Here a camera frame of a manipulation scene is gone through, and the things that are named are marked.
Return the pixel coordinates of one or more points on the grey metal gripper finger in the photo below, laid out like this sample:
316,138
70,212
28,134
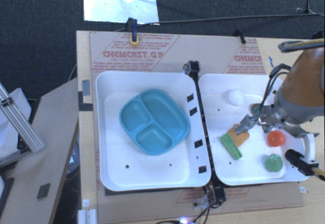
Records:
243,124
254,123

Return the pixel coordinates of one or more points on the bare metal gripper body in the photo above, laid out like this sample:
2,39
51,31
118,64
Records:
274,117

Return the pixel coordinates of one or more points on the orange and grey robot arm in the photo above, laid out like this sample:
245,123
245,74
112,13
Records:
303,83

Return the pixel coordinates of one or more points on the orange bread slice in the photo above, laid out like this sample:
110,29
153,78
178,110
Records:
241,139

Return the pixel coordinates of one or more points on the orange tomato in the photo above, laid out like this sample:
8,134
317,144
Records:
275,138

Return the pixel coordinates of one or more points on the white egg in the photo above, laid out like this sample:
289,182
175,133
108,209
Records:
236,97

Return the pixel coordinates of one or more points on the thin black rod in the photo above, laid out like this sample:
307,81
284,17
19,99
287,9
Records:
205,126

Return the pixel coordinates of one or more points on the white plastic tray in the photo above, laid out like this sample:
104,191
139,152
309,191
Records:
251,167
114,167

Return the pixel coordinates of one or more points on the green bell pepper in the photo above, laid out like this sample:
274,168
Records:
273,163

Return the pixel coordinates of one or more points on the blue divided plate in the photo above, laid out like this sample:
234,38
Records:
152,121

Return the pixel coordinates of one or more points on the brown cardboard board red print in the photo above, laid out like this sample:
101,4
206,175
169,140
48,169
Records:
157,51

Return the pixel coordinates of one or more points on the black cylinder on white bracket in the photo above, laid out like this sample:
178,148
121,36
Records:
299,162

